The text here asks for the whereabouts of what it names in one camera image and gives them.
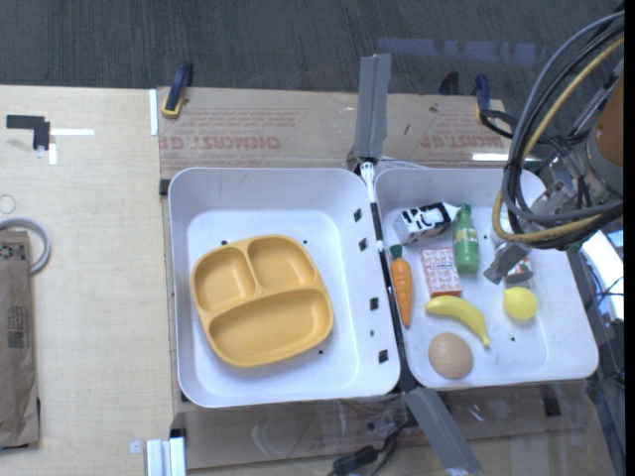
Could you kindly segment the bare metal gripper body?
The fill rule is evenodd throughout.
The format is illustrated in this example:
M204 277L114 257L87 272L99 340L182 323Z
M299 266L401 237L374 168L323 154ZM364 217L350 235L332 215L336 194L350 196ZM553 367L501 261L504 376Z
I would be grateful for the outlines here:
M526 226L566 226L585 224L594 216L588 213L593 207L591 191L585 175L565 179L554 177L543 192L529 206L525 216Z

